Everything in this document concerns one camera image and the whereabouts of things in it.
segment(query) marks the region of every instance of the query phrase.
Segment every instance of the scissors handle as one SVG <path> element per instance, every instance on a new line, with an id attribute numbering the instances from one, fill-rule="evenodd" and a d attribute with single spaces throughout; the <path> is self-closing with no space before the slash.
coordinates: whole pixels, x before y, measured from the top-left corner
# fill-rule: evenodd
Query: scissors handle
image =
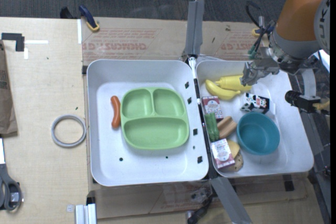
<path id="1" fill-rule="evenodd" d="M 18 193 L 18 202 L 11 202 L 11 193 Z M 12 211 L 17 208 L 22 201 L 22 192 L 19 184 L 8 175 L 6 164 L 0 164 L 0 207 Z"/>

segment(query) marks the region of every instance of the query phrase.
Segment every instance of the wooden table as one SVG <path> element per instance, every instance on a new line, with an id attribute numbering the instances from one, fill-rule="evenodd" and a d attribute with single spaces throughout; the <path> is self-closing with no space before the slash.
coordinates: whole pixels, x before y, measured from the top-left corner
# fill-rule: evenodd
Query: wooden table
<path id="1" fill-rule="evenodd" d="M 18 135 L 3 140 L 8 172 L 19 181 L 24 203 L 14 214 L 0 211 L 0 223 L 75 223 L 74 206 L 85 205 L 89 191 L 86 143 L 74 148 L 59 147 L 51 138 L 50 128 L 63 114 L 85 118 L 78 21 L 5 17 L 0 29 L 2 33 L 21 33 L 26 41 L 48 41 L 26 44 L 28 59 L 24 59 L 23 52 L 15 51 L 14 41 L 4 41 Z M 65 120 L 56 131 L 60 139 L 73 142 L 79 138 L 81 128 L 76 122 Z M 245 198 L 246 210 L 254 223 L 322 223 L 312 186 L 307 181 L 303 188 L 304 199 L 256 204 Z M 258 200 L 257 194 L 249 197 Z M 223 223 L 216 222 L 218 218 L 230 222 L 224 209 L 214 208 L 202 223 L 210 219 L 212 223 Z M 98 222 L 185 223 L 185 213 Z"/>

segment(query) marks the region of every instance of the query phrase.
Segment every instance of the scissors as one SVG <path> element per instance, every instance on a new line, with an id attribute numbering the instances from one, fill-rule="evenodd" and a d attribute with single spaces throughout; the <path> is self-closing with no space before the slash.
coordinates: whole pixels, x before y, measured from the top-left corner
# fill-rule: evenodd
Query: scissors
<path id="1" fill-rule="evenodd" d="M 2 136 L 0 135 L 0 207 L 12 211 L 22 202 L 22 192 L 19 184 L 12 180 L 7 172 L 5 151 Z"/>

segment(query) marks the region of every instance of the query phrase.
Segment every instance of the banana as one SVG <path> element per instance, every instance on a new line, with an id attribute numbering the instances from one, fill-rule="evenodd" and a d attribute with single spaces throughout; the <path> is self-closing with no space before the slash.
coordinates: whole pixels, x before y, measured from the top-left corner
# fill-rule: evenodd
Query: banana
<path id="1" fill-rule="evenodd" d="M 222 100 L 230 100 L 236 95 L 241 94 L 241 91 L 231 91 L 222 89 L 208 79 L 205 80 L 205 87 L 211 95 L 218 96 L 218 98 Z"/>

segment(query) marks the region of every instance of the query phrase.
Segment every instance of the small box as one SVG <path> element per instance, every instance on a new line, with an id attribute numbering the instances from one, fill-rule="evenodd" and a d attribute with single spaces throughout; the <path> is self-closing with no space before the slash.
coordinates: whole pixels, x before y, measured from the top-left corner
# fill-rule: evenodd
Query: small box
<path id="1" fill-rule="evenodd" d="M 235 164 L 235 159 L 233 158 L 226 138 L 212 142 L 211 151 L 218 169 Z"/>
<path id="2" fill-rule="evenodd" d="M 258 96 L 252 93 L 245 93 L 243 95 L 240 110 L 247 112 L 260 112 L 266 114 L 270 108 L 269 98 Z"/>
<path id="3" fill-rule="evenodd" d="M 202 107 L 204 114 L 215 113 L 216 120 L 224 118 L 222 109 L 220 108 L 219 98 L 217 96 L 202 97 Z"/>

